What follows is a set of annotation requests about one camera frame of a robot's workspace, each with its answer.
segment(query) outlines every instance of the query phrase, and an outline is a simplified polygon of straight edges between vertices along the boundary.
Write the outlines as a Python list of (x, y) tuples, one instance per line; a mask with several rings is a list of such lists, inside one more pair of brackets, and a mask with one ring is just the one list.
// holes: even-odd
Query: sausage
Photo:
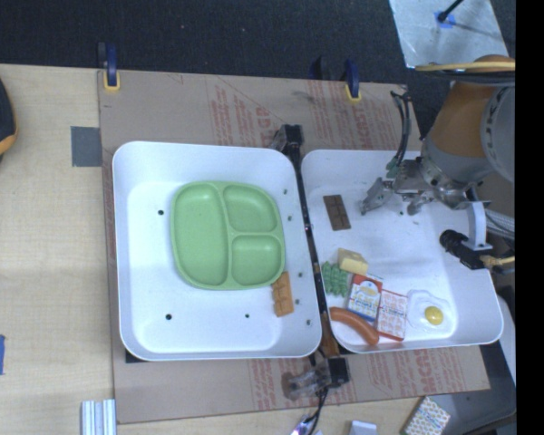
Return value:
[(379, 343), (379, 333), (359, 314), (337, 306), (331, 306), (329, 311), (332, 321), (337, 321), (353, 327), (353, 329), (355, 329), (369, 344)]

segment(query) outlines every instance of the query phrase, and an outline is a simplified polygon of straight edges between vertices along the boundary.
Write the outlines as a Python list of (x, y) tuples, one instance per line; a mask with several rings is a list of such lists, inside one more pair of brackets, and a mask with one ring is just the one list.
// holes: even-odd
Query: wooden table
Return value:
[[(20, 129), (0, 164), (0, 434), (78, 434), (81, 402), (113, 398), (101, 168), (73, 167), (71, 127), (99, 127), (95, 69), (0, 64)], [(398, 433), (418, 398), (326, 406)], [(121, 425), (119, 434), (288, 434), (303, 410)]]

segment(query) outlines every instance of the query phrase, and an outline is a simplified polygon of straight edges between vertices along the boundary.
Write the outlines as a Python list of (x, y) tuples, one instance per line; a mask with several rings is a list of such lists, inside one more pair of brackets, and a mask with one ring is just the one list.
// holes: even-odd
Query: egg yolk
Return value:
[(425, 319), (433, 325), (439, 325), (443, 322), (443, 312), (437, 306), (428, 306), (425, 308)]

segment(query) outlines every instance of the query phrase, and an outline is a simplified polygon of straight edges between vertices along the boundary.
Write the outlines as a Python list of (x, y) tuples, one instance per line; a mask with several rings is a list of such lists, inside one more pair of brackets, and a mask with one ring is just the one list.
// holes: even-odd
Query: white tray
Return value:
[[(406, 153), (414, 158), (416, 153)], [(306, 203), (312, 224), (318, 261), (337, 261), (338, 248), (364, 256), (368, 272), (384, 280), (384, 288), (406, 295), (427, 290), (447, 301), (453, 312), (453, 327), (444, 333), (420, 331), (407, 324), (404, 341), (381, 338), (379, 344), (365, 344), (350, 327), (332, 322), (333, 332), (343, 347), (354, 353), (374, 353), (493, 343), (501, 336), (500, 304), (487, 269), (470, 270), (439, 243), (446, 229), (469, 234), (465, 211), (454, 211), (440, 202), (423, 206), (409, 216), (406, 203), (393, 195), (383, 207), (361, 215), (359, 204), (379, 177), (391, 151), (314, 150), (302, 163)], [(351, 228), (334, 231), (323, 196), (341, 195)], [(345, 307), (342, 296), (327, 295), (328, 306)]]
[[(310, 254), (292, 163), (269, 149), (134, 141), (112, 161), (122, 341), (147, 361), (301, 357), (320, 343)], [(278, 318), (272, 287), (189, 285), (174, 264), (170, 200), (184, 184), (227, 180), (276, 200), (295, 311)]]

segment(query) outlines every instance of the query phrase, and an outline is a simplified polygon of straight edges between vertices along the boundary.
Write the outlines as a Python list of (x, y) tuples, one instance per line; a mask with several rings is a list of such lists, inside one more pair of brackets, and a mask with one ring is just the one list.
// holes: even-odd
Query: cardboard sheet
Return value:
[[(303, 152), (314, 149), (396, 150), (401, 117), (390, 91), (362, 83), (351, 103), (335, 81), (268, 79), (170, 72), (121, 72), (121, 88), (105, 91), (99, 73), (103, 193), (112, 321), (112, 359), (119, 423), (159, 421), (316, 406), (289, 400), (282, 378), (310, 368), (308, 359), (141, 362), (119, 334), (113, 225), (112, 156), (131, 140), (267, 147), (283, 124), (300, 124)], [(409, 149), (418, 150), (413, 119)], [(326, 404), (391, 400), (487, 390), (478, 346), (346, 356), (351, 381)]]

